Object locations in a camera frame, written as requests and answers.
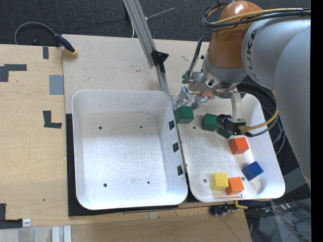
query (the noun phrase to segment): blue cube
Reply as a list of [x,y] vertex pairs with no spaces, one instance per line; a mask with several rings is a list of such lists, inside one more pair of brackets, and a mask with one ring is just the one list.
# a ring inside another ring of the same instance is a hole
[[246,166],[243,170],[242,170],[243,174],[246,176],[246,178],[248,179],[248,181],[252,180],[253,178],[255,178],[256,176],[260,175],[261,173],[263,173],[262,168],[259,166],[258,162],[255,161],[251,164],[249,164],[248,166]]

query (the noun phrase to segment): metal rod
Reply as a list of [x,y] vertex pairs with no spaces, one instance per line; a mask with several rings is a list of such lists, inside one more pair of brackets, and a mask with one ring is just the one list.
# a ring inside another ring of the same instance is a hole
[[130,21],[136,31],[149,66],[151,68],[156,67],[160,89],[169,94],[166,75],[160,71],[159,66],[155,66],[152,59],[151,54],[153,51],[156,51],[156,46],[152,39],[146,17],[143,14],[139,0],[123,0],[123,3],[129,14]]

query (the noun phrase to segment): black carpet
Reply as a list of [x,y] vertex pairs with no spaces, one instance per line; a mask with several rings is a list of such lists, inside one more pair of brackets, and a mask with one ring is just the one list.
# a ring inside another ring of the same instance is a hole
[[[140,0],[153,38],[198,40],[210,36],[202,25],[201,12],[218,0]],[[310,7],[311,0],[247,0],[263,9]],[[15,30],[25,22],[41,22],[62,34],[131,37],[122,0],[0,0],[0,43],[14,44]],[[39,27],[24,28],[19,44],[55,46],[51,33]]]

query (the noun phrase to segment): black clamp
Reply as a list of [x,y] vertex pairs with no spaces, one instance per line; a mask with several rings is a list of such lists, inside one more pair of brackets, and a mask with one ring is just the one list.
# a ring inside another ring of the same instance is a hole
[[154,50],[151,53],[152,60],[155,64],[155,66],[159,65],[159,69],[162,73],[165,73],[165,67],[164,67],[164,62],[168,58],[169,54],[163,53],[163,52],[158,52]]

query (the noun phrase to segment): yellow cable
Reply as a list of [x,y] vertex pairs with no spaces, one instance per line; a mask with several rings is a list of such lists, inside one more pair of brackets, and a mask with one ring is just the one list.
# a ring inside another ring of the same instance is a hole
[[234,206],[235,206],[237,209],[248,209],[248,206],[240,205],[240,204],[238,203],[238,200],[234,201]]
[[[208,13],[208,17],[215,11],[217,11],[219,8],[215,8],[213,9],[212,11],[210,11]],[[275,12],[275,11],[280,11],[280,10],[285,10],[285,11],[290,11],[290,10],[302,10],[302,8],[277,8],[277,9],[268,9],[268,10],[261,10],[261,11],[254,11],[254,12],[249,12],[249,13],[244,13],[244,14],[240,14],[240,15],[235,15],[235,16],[232,16],[232,17],[229,17],[229,18],[226,18],[226,19],[223,19],[223,20],[220,20],[220,21],[217,21],[217,22],[212,22],[212,24],[220,24],[220,23],[226,23],[226,22],[229,22],[229,21],[232,21],[232,20],[236,20],[236,19],[243,19],[243,18],[248,18],[248,17],[256,17],[256,16],[259,16],[261,14],[264,14],[264,13],[272,13],[272,12]]]
[[240,130],[241,130],[241,132],[246,133],[246,132],[248,132],[248,131],[250,131],[250,130],[254,130],[254,129],[257,129],[257,128],[260,128],[260,127],[266,126],[266,125],[270,124],[272,121],[274,121],[274,120],[275,120],[275,118],[277,117],[278,113],[279,113],[279,112],[278,112],[278,107],[276,106],[276,111],[275,111],[275,113],[274,113],[274,114],[273,114],[273,116],[272,116],[270,119],[268,119],[266,122],[264,122],[264,123],[262,123],[262,124],[259,124],[259,125],[256,125],[256,126],[251,126],[251,127],[249,127],[249,126],[238,126],[238,129],[240,129]]

